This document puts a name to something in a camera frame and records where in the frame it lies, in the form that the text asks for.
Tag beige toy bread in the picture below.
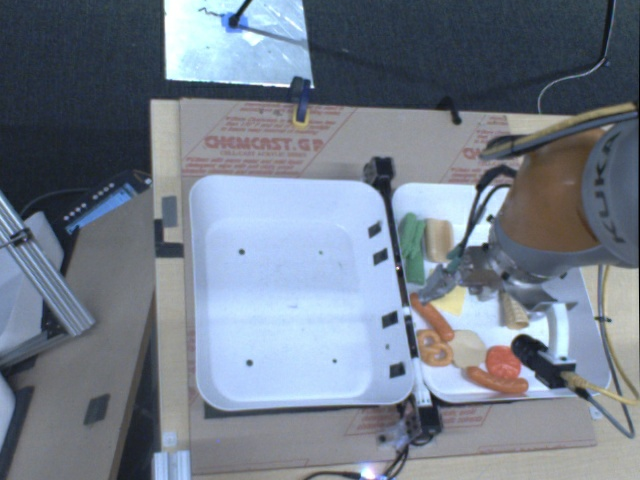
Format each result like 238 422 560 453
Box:
424 217 455 263

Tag brown cardboard board red print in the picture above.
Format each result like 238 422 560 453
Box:
178 98 599 474

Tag orange toy sausage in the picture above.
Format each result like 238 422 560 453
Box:
409 292 456 342
466 366 530 395

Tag brown toy pretzel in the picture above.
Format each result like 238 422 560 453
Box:
416 328 454 367

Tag yellow toy cheese slice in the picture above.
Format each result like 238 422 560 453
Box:
432 285 467 317

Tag red-orange toy tomato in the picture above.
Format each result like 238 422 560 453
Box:
485 345 523 379

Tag cream faceted toy potato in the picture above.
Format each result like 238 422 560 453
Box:
451 330 488 369

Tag black cylinder on white bracket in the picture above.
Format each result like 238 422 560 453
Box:
510 301 577 390

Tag white plastic tray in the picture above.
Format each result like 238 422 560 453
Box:
188 174 417 412
391 182 612 404

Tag thin black and white rod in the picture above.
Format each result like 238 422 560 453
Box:
377 175 429 412

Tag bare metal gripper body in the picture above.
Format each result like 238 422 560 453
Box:
457 245 557 319

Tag tan toy ice-cream cone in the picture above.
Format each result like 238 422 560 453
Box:
499 290 530 330

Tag green toy bean pods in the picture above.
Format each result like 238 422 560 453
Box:
398 212 428 284

